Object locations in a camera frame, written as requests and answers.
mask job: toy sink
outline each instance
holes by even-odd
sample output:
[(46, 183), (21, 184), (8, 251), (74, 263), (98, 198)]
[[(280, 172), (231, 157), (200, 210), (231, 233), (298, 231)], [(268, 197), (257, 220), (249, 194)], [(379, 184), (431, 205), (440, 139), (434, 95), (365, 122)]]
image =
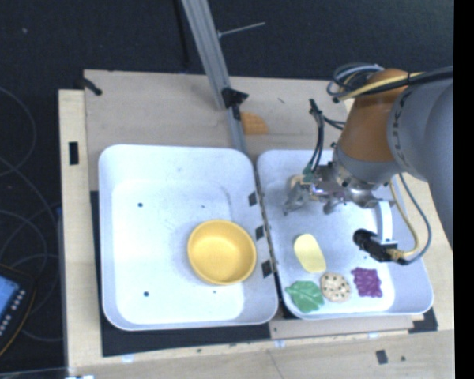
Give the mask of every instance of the toy sink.
[[(380, 220), (375, 210), (361, 209), (358, 205), (347, 203), (338, 205), (332, 213), (326, 215), (322, 203), (308, 201), (294, 212), (287, 215), (283, 213), (282, 206), (289, 189), (287, 181), (303, 170), (311, 156), (312, 151), (272, 150), (263, 153), (257, 164), (280, 291), (286, 307), (305, 320), (416, 314), (430, 309), (433, 292), (422, 259), (407, 266), (380, 263), (368, 253), (360, 251), (353, 242), (353, 233), (360, 228), (377, 232)], [(331, 159), (332, 151), (322, 153), (323, 164)], [(393, 198), (389, 188), (378, 189), (374, 195), (388, 200)], [(398, 248), (411, 249), (414, 239), (397, 206), (391, 207), (390, 211), (393, 238), (398, 241)], [(285, 288), (296, 281), (312, 281), (320, 285), (323, 272), (307, 272), (295, 256), (295, 238), (303, 234), (311, 234), (317, 239), (325, 257), (326, 271), (341, 274), (350, 283), (352, 293), (346, 302), (325, 300), (318, 310), (303, 313), (285, 292)], [(352, 274), (357, 268), (377, 272), (381, 280), (382, 296), (359, 296)]]
[[(103, 311), (113, 325), (258, 325), (275, 315), (254, 169), (241, 152), (118, 144), (100, 156), (99, 191)], [(237, 223), (254, 240), (256, 265), (243, 282), (207, 283), (190, 267), (190, 233), (214, 219)]]

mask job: black bracket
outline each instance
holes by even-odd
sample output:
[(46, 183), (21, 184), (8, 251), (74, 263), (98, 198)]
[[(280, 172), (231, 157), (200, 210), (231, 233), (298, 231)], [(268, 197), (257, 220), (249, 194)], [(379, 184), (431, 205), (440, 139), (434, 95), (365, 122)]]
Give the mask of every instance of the black bracket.
[(229, 87), (224, 88), (221, 95), (223, 96), (224, 106), (226, 108), (231, 107), (234, 119), (240, 121), (239, 105), (242, 104), (250, 95), (245, 92), (238, 92)]

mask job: wooden table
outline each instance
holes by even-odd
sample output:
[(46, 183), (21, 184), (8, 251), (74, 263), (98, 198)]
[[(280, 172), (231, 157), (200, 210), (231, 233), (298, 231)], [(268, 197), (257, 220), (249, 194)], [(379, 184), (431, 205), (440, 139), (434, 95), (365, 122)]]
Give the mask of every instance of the wooden table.
[[(438, 330), (410, 334), (420, 316), (339, 321), (269, 322), (269, 340), (181, 347), (103, 357), (89, 192), (98, 189), (96, 161), (119, 143), (230, 147), (226, 116), (215, 109), (205, 76), (85, 71), (103, 91), (59, 92), (64, 226), (66, 349), (70, 374), (97, 377), (454, 377), (453, 252), (424, 182), (407, 178), (434, 231), (424, 256), (434, 288)], [(264, 135), (246, 136), (250, 158), (271, 148), (312, 149), (314, 121), (308, 99), (329, 118), (344, 119), (325, 81), (233, 77), (232, 87), (250, 94), (242, 111), (258, 115)], [(338, 132), (327, 126), (325, 142)], [(406, 206), (412, 209), (405, 198)], [(411, 211), (418, 226), (420, 217)]]

